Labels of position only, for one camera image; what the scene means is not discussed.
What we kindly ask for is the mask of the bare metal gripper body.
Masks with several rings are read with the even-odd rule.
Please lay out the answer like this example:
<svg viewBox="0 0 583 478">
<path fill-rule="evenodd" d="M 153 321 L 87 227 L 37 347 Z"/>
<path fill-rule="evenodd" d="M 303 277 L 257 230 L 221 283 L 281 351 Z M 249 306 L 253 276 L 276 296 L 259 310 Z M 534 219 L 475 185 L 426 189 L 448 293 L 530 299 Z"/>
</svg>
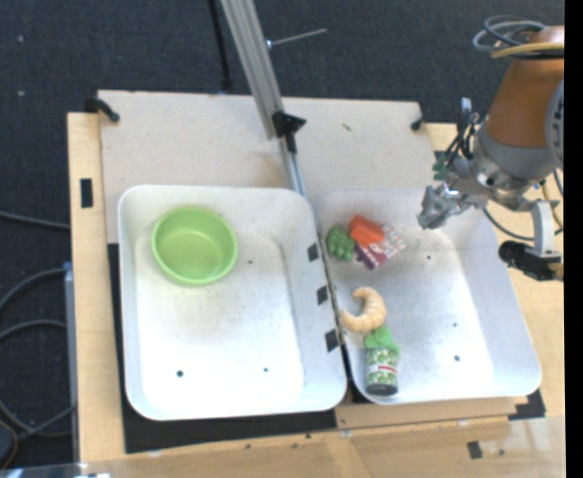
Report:
<svg viewBox="0 0 583 478">
<path fill-rule="evenodd" d="M 529 212 L 534 204 L 525 196 L 530 185 L 490 160 L 455 159 L 446 168 L 442 194 L 466 195 L 468 208 L 481 209 L 493 202 L 513 212 Z"/>
</svg>

